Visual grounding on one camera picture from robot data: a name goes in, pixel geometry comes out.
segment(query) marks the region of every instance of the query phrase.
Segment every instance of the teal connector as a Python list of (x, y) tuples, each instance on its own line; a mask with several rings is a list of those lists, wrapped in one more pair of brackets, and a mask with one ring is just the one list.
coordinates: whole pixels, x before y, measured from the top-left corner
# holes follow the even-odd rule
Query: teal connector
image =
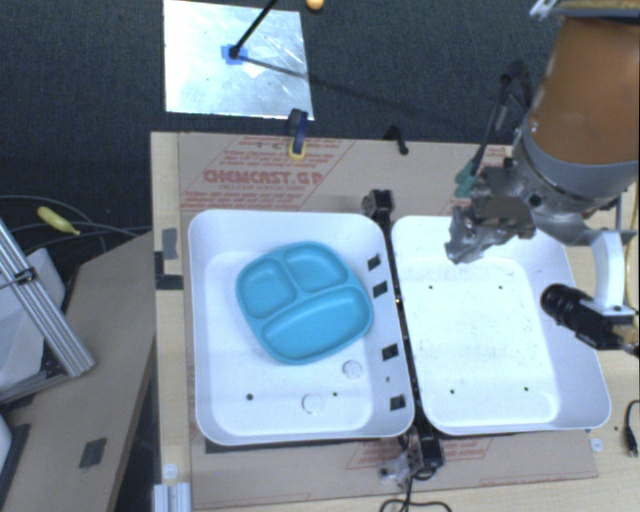
[(471, 188), (476, 181), (476, 177), (471, 175), (471, 170), (473, 169), (473, 160), (470, 160), (467, 165), (456, 175), (456, 183), (458, 184), (458, 188), (456, 188), (455, 196), (459, 199), (469, 197), (469, 193), (471, 192)]

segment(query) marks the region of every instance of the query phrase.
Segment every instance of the black rod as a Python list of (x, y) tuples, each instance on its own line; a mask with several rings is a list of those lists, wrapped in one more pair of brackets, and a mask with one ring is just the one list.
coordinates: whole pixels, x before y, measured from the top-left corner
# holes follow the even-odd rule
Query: black rod
[(269, 14), (269, 11), (273, 9), (273, 7), (277, 3), (278, 3), (278, 0), (269, 0), (269, 3), (267, 4), (267, 6), (264, 9), (262, 9), (262, 12), (258, 15), (258, 17), (251, 24), (251, 26), (244, 33), (244, 35), (240, 38), (240, 40), (234, 46), (229, 48), (229, 57), (231, 57), (232, 59), (238, 58), (238, 55), (240, 54), (240, 48), (242, 48), (242, 45), (247, 42), (247, 39), (251, 37), (251, 34), (253, 34), (255, 29), (258, 28), (258, 25), (262, 23), (262, 20), (265, 18), (267, 14)]

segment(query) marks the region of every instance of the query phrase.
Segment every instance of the metal plate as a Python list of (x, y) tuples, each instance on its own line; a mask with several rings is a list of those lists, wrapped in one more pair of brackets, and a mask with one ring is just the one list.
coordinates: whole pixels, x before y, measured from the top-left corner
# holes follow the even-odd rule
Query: metal plate
[(271, 11), (245, 43), (247, 57), (228, 61), (260, 9), (165, 0), (168, 112), (286, 119), (291, 109), (313, 119), (298, 12)]

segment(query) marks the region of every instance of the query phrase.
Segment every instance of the white tray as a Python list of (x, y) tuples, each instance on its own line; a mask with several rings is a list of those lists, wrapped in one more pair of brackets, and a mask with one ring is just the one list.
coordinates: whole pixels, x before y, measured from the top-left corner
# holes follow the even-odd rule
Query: white tray
[[(262, 348), (236, 300), (236, 278), (280, 246), (315, 241), (333, 248), (369, 294), (373, 323), (344, 350), (301, 366)], [(415, 406), (385, 243), (355, 214), (212, 210), (189, 227), (196, 417), (222, 445), (396, 436)], [(368, 261), (381, 261), (369, 270)], [(373, 288), (388, 291), (373, 297)], [(383, 357), (385, 354), (396, 354)]]
[(540, 307), (547, 286), (573, 286), (562, 245), (538, 231), (454, 265), (449, 224), (404, 217), (392, 233), (429, 421), (451, 435), (605, 423), (611, 404), (596, 352)]

